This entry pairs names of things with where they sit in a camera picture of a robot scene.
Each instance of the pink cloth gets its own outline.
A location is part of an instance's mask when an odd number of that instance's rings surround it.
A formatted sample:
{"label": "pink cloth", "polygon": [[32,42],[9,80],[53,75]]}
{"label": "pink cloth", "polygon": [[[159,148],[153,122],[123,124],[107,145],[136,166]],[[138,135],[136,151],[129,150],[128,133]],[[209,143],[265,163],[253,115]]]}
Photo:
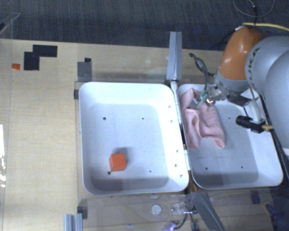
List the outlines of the pink cloth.
{"label": "pink cloth", "polygon": [[200,92],[191,88],[180,98],[187,146],[198,148],[201,138],[212,138],[219,147],[223,148],[225,134],[215,107],[209,107],[204,103],[198,110],[189,108],[193,98],[199,96]]}

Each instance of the wooden surface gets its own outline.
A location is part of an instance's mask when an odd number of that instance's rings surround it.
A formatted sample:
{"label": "wooden surface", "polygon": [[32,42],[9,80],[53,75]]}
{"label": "wooden surface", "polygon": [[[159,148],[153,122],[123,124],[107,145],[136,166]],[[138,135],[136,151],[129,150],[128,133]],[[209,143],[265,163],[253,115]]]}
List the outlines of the wooden surface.
{"label": "wooden surface", "polygon": [[[40,58],[39,71],[24,71],[24,52],[33,44],[57,45],[57,58]],[[203,81],[195,68],[190,51],[183,50],[184,79]],[[192,51],[201,57],[213,72],[222,56],[215,51]],[[77,61],[92,58],[93,73],[128,73],[132,76],[163,75],[167,68],[168,49],[72,44],[58,42],[13,42],[13,70],[9,151],[3,230],[5,231],[62,231],[64,214],[75,214],[78,206],[78,176],[76,151],[74,82],[77,80]],[[217,212],[225,213],[222,221],[230,230],[253,230],[246,223],[250,215],[263,229],[271,230],[268,216],[260,205],[230,203]],[[199,225],[205,225],[199,214]],[[162,230],[166,223],[121,225],[87,228],[88,231]],[[180,230],[190,230],[186,221]]]}

